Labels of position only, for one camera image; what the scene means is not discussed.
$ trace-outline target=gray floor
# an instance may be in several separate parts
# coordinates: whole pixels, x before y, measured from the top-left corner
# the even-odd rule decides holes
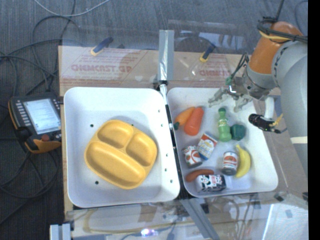
[[[38,1],[58,15],[74,15],[105,0],[75,0],[74,10],[74,0]],[[216,53],[251,54],[260,38],[258,21],[263,17],[275,17],[280,2],[111,0],[68,21],[65,17],[53,17],[34,0],[0,0],[0,54],[15,56],[0,61],[0,136],[14,137],[7,109],[11,96],[49,90],[59,93],[58,78],[51,77],[46,84],[41,70],[57,73],[58,45],[93,46],[112,36],[111,48],[123,45],[133,49],[158,49],[159,30],[174,30],[176,51],[202,52],[211,42],[217,46]],[[278,20],[293,24],[307,36],[308,0],[284,0]],[[7,189],[20,196],[37,193],[54,177],[53,158],[60,158],[61,151],[52,155],[32,155],[22,173],[6,186]],[[15,174],[24,157],[25,153],[16,140],[0,140],[1,183]],[[37,177],[35,167],[43,183]],[[37,198],[21,199],[0,191],[0,222],[8,217],[0,224],[0,238],[49,239],[49,225],[64,221],[62,185],[59,169],[53,186]]]

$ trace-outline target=green bottle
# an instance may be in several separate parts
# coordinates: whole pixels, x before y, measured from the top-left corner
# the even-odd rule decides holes
[[[222,142],[228,142],[232,139],[230,133],[230,126],[228,125],[228,120],[226,118],[226,109],[221,107],[218,110],[219,112],[219,121],[218,121],[218,130],[219,130],[219,140]]]

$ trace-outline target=toy carrot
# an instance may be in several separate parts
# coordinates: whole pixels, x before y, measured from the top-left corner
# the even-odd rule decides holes
[[[178,114],[174,120],[174,125],[173,128],[175,130],[178,130],[179,126],[183,126],[188,118],[191,116],[192,112],[195,110],[196,107],[192,106],[189,107],[187,109],[185,109],[184,111],[182,111],[180,114]]]
[[[204,110],[201,106],[196,107],[189,119],[186,121],[185,126],[184,126],[184,132],[190,136],[195,136],[198,134],[201,123],[202,123],[202,118],[204,116]]]

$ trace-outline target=blue clamp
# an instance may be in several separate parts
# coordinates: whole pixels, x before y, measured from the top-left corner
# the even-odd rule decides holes
[[[199,60],[201,62],[207,62],[207,60],[209,59],[209,54],[212,53],[212,51],[216,48],[216,46],[211,43],[211,45],[208,47],[208,49],[203,52],[199,58]]]
[[[103,51],[105,47],[108,47],[113,41],[114,39],[112,37],[104,39],[101,43],[99,43],[97,46],[91,49],[91,54],[93,56],[97,56],[99,53]]]

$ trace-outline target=banana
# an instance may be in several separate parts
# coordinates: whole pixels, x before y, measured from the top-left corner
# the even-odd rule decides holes
[[[251,167],[251,157],[250,154],[240,147],[239,144],[236,145],[236,148],[239,151],[239,160],[240,165],[238,167],[238,170],[236,171],[235,177],[240,178],[247,174],[247,172],[250,170]]]

